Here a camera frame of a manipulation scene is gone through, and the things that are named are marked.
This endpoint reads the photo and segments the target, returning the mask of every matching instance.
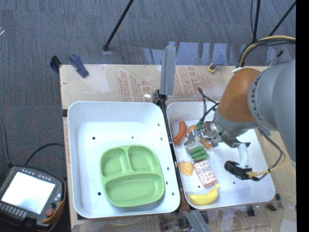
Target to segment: blue clamp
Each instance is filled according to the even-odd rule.
[[[75,53],[71,54],[70,63],[77,67],[78,74],[81,75],[83,78],[89,75],[89,72],[85,69],[85,66],[81,61],[80,57],[77,56]]]

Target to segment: gray carpet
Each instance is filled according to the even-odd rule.
[[[256,38],[268,36],[295,0],[261,0]],[[167,45],[177,48],[177,65],[209,65],[219,55],[237,65],[253,41],[257,0],[134,0],[112,39],[108,40],[129,0],[0,0],[0,118],[9,157],[24,164],[37,148],[64,143],[59,76],[50,60],[69,63],[72,53],[84,64],[160,64]],[[296,6],[274,35],[295,37]],[[283,45],[259,47],[246,65],[268,65]],[[283,61],[295,58],[286,45]],[[0,130],[0,173],[8,173]],[[66,176],[65,154],[49,146],[28,163]],[[21,232],[0,220],[0,232]],[[55,232],[69,232],[69,210]]]

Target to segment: black power cord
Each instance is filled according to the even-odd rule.
[[[4,123],[3,123],[3,121],[1,120],[1,118],[0,118],[0,123],[1,123],[2,131],[3,131],[4,150],[5,150],[4,152],[5,152],[7,161],[8,161],[8,167],[9,167],[9,168],[12,168],[12,167],[14,167],[14,164],[12,163],[12,161],[11,161],[11,159],[10,159],[10,157],[9,157],[9,151],[8,151],[7,142],[6,142],[5,127],[4,127]],[[45,147],[47,147],[47,146],[50,146],[50,145],[59,145],[59,146],[64,147],[63,144],[59,144],[59,143],[49,143],[49,144],[45,144],[45,145],[41,146],[40,148],[36,149],[36,150],[28,157],[28,159],[27,159],[27,160],[25,161],[25,163],[24,163],[24,166],[27,165],[27,163],[32,159],[32,157],[33,157],[37,152],[39,152],[41,149],[43,149],[43,148],[45,148]],[[6,175],[0,173],[0,178],[5,179],[5,177],[6,177]]]

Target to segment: yellow cable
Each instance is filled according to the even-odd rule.
[[[246,172],[246,174],[247,174],[249,177],[255,177],[255,176],[258,176],[258,175],[267,174],[267,173],[270,173],[270,172],[274,171],[275,169],[279,168],[279,167],[283,164],[283,162],[285,161],[285,159],[286,159],[285,153],[282,152],[282,155],[283,155],[282,161],[279,162],[278,165],[276,165],[275,167],[272,167],[272,168],[270,168],[270,169],[267,169],[267,170],[265,170],[265,171],[263,171],[263,172],[258,172],[258,173],[257,173],[257,172],[248,171],[248,172]]]
[[[244,58],[246,57],[246,55],[248,54],[248,52],[253,47],[255,47],[256,45],[260,44],[259,41],[274,40],[274,39],[277,39],[277,40],[293,40],[293,41],[296,40],[296,38],[293,38],[293,37],[290,37],[290,36],[285,36],[285,35],[274,35],[274,36],[268,36],[268,37],[262,38],[262,39],[258,40],[258,42],[250,44],[247,47],[247,49],[241,54],[241,58],[240,58],[240,61],[239,61],[239,67],[242,67],[242,62],[243,62]]]

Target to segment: toy sausage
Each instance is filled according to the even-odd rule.
[[[185,129],[186,129],[186,125],[185,122],[183,120],[181,120],[179,122],[179,130],[178,133],[176,135],[176,137],[173,138],[173,143],[175,145],[179,144],[180,141],[183,139],[184,135],[185,135]]]

